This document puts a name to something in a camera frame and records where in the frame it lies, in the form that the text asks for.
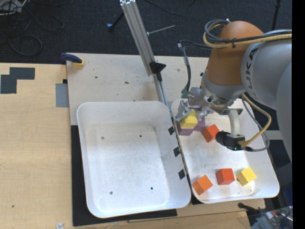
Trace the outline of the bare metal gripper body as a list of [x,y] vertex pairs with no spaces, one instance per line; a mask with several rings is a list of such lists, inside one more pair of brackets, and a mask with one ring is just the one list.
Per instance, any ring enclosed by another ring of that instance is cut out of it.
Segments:
[[221,98],[206,88],[192,87],[187,94],[187,106],[191,109],[209,113],[223,113],[234,103],[234,100]]

